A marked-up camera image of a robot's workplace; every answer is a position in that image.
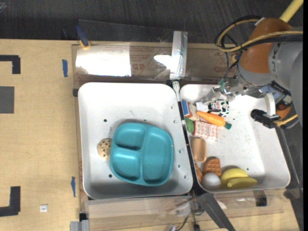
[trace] white ball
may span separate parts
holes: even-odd
[[[206,173],[202,177],[202,185],[209,190],[215,190],[220,187],[220,178],[214,173]]]

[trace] gray square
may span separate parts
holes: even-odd
[[[0,87],[0,114],[14,113],[14,87]]]

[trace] banana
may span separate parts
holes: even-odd
[[[221,184],[225,185],[230,179],[248,177],[248,174],[240,168],[227,169],[220,177]]]
[[[250,177],[233,178],[227,183],[227,187],[231,189],[247,188],[257,184],[257,180]]]

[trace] yellow pole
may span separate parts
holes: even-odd
[[[296,13],[296,11],[302,6],[304,3],[304,0],[293,0],[290,5],[287,7],[287,9],[283,12],[283,14],[280,16],[280,19],[289,22],[289,20],[292,18],[292,16]]]

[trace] carrot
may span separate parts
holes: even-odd
[[[197,111],[196,113],[197,113],[198,116],[200,116],[201,118],[203,118],[207,122],[214,124],[218,127],[222,127],[222,126],[226,125],[225,119],[221,116],[218,116],[216,114],[203,112],[203,111]]]

